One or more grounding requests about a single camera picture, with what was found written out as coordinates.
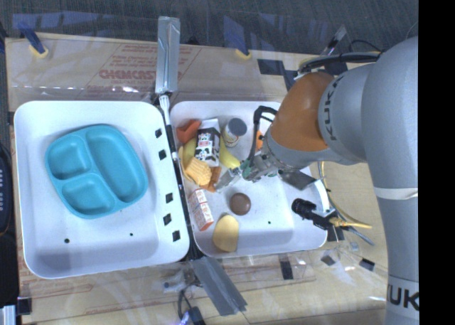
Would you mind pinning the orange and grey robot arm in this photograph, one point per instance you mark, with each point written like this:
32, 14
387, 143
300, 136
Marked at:
355, 121

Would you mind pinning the orange and white small carton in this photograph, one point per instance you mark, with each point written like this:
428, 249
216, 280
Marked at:
202, 211

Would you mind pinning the black cylinder on white bracket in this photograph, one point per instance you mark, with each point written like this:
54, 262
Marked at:
304, 207

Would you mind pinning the brown cardboard board red print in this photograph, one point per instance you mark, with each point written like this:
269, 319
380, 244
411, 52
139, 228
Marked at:
220, 67

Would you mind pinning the brown round biscuit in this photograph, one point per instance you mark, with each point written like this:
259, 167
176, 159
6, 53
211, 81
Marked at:
240, 204

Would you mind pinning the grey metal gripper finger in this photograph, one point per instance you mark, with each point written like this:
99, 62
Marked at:
227, 178

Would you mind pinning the orange flat toy food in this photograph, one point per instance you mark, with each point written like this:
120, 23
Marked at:
214, 178

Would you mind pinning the white plastic tray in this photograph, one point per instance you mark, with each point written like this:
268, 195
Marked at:
106, 245
277, 224

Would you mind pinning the yellow toy food piece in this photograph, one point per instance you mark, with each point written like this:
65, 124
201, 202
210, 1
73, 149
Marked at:
188, 151

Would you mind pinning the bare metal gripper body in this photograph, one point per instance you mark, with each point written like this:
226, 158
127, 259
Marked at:
258, 170

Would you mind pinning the blue divided plate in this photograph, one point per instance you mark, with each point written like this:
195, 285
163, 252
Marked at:
103, 160

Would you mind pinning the yellow banana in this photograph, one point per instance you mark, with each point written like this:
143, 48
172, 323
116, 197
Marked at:
228, 158

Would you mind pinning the yellow curved toy chip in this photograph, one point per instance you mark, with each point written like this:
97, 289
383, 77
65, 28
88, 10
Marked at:
226, 233

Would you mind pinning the yellow ridged toy food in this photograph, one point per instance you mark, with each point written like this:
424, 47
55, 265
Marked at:
199, 172

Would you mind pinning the orange carrot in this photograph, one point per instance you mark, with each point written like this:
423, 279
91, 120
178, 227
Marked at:
186, 131

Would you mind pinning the cow print milk carton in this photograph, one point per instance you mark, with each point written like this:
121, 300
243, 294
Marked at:
207, 146

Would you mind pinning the small can with grey lid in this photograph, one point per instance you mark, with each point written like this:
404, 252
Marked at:
234, 131

